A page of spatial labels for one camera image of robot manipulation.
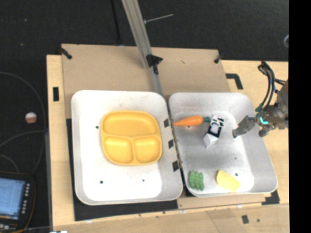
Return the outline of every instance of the cardboard panel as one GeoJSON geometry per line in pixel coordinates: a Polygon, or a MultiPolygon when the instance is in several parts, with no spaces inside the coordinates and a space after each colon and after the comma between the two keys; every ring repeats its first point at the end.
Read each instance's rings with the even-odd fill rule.
{"type": "Polygon", "coordinates": [[[247,233],[229,209],[207,211],[207,214],[220,233],[247,233]]]}
{"type": "MultiPolygon", "coordinates": [[[[79,90],[153,91],[149,70],[144,68],[137,47],[63,44],[66,118],[70,101],[79,90]]],[[[229,92],[217,50],[152,48],[163,58],[158,65],[163,96],[175,92],[229,92]]]]}

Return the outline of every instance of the black clip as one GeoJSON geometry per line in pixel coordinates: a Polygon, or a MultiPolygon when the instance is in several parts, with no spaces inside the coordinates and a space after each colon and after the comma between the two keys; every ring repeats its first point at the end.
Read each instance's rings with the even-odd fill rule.
{"type": "Polygon", "coordinates": [[[55,53],[56,54],[60,54],[60,55],[65,55],[68,59],[72,59],[72,55],[70,55],[65,49],[63,48],[57,48],[55,50],[55,53]]]}
{"type": "Polygon", "coordinates": [[[149,67],[153,67],[154,69],[154,73],[155,74],[159,74],[158,69],[157,69],[157,65],[163,60],[163,58],[154,56],[152,54],[148,54],[147,55],[147,62],[149,67]]]}
{"type": "Polygon", "coordinates": [[[223,55],[220,54],[220,55],[218,56],[218,58],[214,60],[214,63],[215,63],[215,64],[218,64],[219,61],[222,59],[222,57],[223,57],[223,55]]]}

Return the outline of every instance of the metal pole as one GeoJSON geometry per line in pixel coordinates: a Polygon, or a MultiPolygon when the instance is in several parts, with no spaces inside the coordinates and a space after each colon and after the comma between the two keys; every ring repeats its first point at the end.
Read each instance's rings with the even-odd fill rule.
{"type": "Polygon", "coordinates": [[[161,84],[158,74],[154,72],[154,68],[150,68],[147,56],[152,55],[151,46],[145,23],[141,15],[138,0],[121,0],[125,9],[127,19],[129,21],[135,43],[138,47],[143,66],[150,70],[151,80],[154,91],[162,95],[161,84]]]}

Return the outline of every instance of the white tray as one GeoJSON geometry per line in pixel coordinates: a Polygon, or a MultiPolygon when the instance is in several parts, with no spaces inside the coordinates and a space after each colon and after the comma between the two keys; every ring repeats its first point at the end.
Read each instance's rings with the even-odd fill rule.
{"type": "Polygon", "coordinates": [[[77,197],[85,204],[104,205],[174,200],[183,190],[166,102],[153,92],[91,91],[75,93],[71,100],[74,180],[77,197]],[[153,164],[120,166],[105,157],[100,122],[114,110],[152,114],[162,137],[162,156],[153,164]]]}
{"type": "Polygon", "coordinates": [[[169,107],[173,122],[193,115],[215,115],[225,120],[218,141],[208,149],[203,141],[207,123],[192,127],[174,126],[186,186],[193,195],[232,195],[216,183],[219,169],[240,182],[234,194],[270,193],[276,189],[276,174],[264,139],[258,135],[259,126],[236,138],[232,135],[232,130],[246,115],[255,116],[248,97],[241,93],[176,93],[170,97],[169,107]],[[192,170],[203,173],[203,191],[190,187],[189,173],[192,170]]]}

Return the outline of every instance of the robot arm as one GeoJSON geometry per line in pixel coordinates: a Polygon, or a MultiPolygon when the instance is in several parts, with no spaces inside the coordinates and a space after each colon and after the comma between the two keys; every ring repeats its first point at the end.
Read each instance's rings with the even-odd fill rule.
{"type": "Polygon", "coordinates": [[[258,69],[268,77],[267,94],[263,102],[256,109],[256,118],[246,116],[239,123],[238,128],[232,131],[234,138],[250,131],[255,126],[255,123],[258,123],[262,127],[259,131],[261,137],[276,128],[280,130],[288,128],[288,80],[285,82],[276,79],[274,72],[264,61],[261,62],[258,69]],[[275,82],[283,85],[280,91],[275,89],[275,82]],[[273,93],[277,93],[277,98],[274,105],[270,105],[273,93]]]}

